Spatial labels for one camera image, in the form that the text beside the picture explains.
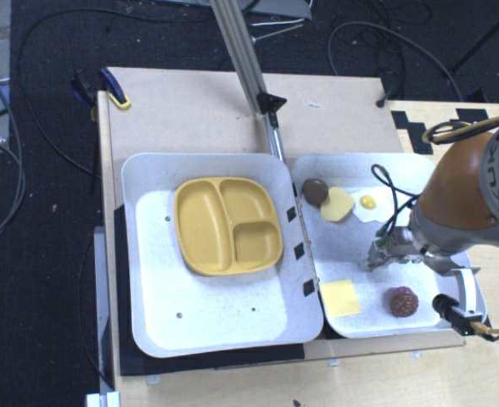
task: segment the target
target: black bracket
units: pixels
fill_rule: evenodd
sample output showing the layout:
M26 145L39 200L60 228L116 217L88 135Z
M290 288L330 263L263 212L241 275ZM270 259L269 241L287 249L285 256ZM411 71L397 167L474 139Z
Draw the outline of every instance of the black bracket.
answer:
M270 93L260 93L257 95L257 103L259 103L261 113L268 114L270 126L272 128L278 128L278 117L276 116L276 112L287 103L287 99L277 97Z

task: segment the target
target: wooden table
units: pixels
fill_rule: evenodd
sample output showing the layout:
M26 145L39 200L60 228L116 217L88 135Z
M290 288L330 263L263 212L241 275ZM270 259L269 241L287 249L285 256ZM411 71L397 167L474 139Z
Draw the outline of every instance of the wooden table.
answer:
M316 339L306 359L274 365L122 376L118 352L114 210L123 204L121 166L139 152L267 152L263 123L250 115L234 73L111 68L132 106L116 109L98 95L98 121L108 265L109 315L115 391L127 406L349 405L499 406L499 342L460 337L454 331L367 339ZM290 164L304 153L411 152L391 110L405 111L427 127L455 119L456 109L499 104L392 101L379 109L379 79L265 75L270 93L288 99L278 112ZM429 158L437 162L444 149ZM469 251L493 326L499 327L499 250ZM339 358L337 363L327 359Z

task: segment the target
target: robotic hand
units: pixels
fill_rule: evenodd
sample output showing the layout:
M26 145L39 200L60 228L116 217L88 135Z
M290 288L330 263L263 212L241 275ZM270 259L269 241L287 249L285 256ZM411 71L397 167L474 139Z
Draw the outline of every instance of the robotic hand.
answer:
M448 125L452 131L437 132ZM464 267L454 259L476 244L499 248L499 129L489 132L499 127L499 117L455 126L440 124L423 135L427 142L453 144L423 192L413 198L408 226L377 234L383 236L372 243L366 268L423 262L441 276L457 276L461 303L441 294L433 302L435 310L461 334L489 337L490 328L474 313L474 274L479 269Z

